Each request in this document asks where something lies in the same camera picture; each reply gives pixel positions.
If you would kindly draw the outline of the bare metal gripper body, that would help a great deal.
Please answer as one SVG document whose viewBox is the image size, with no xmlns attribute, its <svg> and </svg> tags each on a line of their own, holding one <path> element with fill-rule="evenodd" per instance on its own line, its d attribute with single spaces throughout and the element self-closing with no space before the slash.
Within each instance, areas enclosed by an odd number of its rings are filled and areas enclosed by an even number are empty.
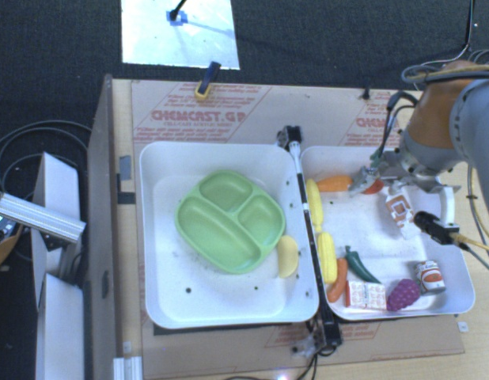
<svg viewBox="0 0 489 380">
<path fill-rule="evenodd" d="M 413 185 L 417 187 L 440 187 L 437 175 L 421 165 L 408 150 L 386 150 L 381 155 L 376 151 L 371 157 L 371 167 L 377 170 L 380 180 L 382 176 L 397 174 L 400 186 Z"/>
</svg>

